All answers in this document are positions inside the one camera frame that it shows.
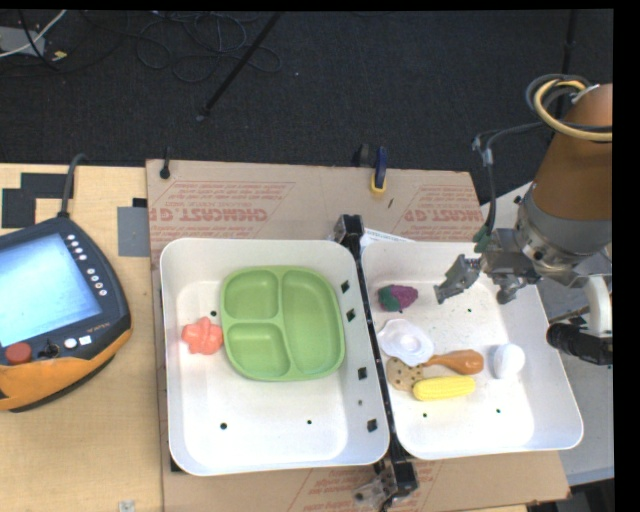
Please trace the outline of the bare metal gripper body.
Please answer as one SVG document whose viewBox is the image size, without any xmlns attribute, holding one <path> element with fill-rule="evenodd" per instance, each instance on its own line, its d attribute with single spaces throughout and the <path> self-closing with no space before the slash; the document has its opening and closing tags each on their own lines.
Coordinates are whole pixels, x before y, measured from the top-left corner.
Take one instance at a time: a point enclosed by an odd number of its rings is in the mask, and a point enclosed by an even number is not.
<svg viewBox="0 0 640 512">
<path fill-rule="evenodd" d="M 542 279 L 565 286 L 576 281 L 576 258 L 535 230 L 496 229 L 480 261 L 482 271 L 501 291 L 518 291 Z"/>
</svg>

